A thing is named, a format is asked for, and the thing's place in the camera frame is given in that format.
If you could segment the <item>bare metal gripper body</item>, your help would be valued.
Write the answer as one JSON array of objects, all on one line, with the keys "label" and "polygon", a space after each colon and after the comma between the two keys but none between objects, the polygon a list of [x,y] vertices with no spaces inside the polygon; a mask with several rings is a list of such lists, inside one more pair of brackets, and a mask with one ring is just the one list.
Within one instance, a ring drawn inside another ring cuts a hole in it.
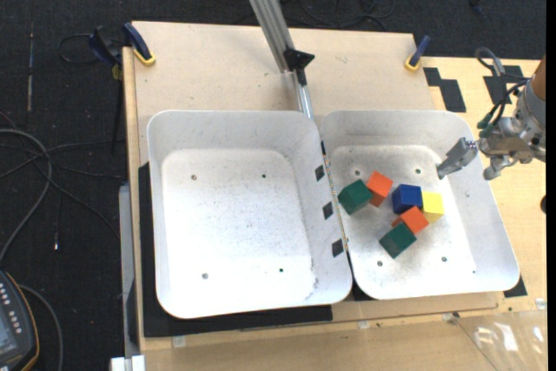
[{"label": "bare metal gripper body", "polygon": [[546,161],[546,119],[506,116],[494,124],[486,118],[477,124],[478,146],[491,164]]}]

